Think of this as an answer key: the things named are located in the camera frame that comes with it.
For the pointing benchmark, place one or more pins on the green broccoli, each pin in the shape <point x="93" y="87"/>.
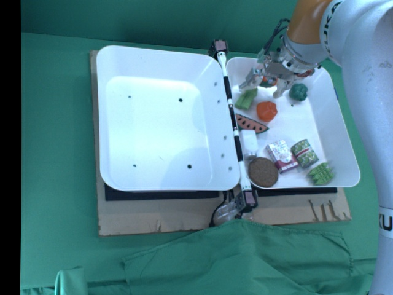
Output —
<point x="298" y="92"/>

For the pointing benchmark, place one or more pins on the green and orange toy vegetable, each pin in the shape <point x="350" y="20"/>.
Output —
<point x="269" y="83"/>

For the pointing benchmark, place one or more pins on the green pea pods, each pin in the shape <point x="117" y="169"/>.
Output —
<point x="320" y="174"/>

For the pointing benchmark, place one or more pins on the red and white carton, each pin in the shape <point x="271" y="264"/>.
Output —
<point x="281" y="155"/>

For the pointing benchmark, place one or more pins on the red watermelon slice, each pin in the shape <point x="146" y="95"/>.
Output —
<point x="250" y="124"/>

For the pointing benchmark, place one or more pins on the orange bell pepper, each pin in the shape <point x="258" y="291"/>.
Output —
<point x="266" y="112"/>

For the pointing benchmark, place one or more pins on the light green toy vegetable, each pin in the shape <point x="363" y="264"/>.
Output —
<point x="245" y="99"/>

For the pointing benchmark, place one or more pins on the green cloth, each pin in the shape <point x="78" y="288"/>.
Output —
<point x="239" y="263"/>

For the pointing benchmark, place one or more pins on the brown round biscuit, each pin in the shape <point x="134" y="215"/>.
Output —
<point x="263" y="171"/>

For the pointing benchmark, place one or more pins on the green and white can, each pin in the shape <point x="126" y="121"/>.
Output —
<point x="304" y="153"/>

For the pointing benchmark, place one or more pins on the thin black and white rod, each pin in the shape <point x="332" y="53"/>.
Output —
<point x="233" y="115"/>

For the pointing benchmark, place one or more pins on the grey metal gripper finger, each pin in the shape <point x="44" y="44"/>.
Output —
<point x="253" y="77"/>
<point x="282" y="88"/>

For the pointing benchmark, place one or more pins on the white plastic tray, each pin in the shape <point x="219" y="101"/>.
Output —
<point x="294" y="128"/>
<point x="153" y="128"/>

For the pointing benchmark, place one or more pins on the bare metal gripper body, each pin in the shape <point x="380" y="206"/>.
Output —
<point x="281" y="68"/>

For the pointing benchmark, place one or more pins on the brown cardboard board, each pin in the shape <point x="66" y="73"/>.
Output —
<point x="153" y="214"/>

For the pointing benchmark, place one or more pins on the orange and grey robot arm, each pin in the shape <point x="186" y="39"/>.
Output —
<point x="362" y="72"/>

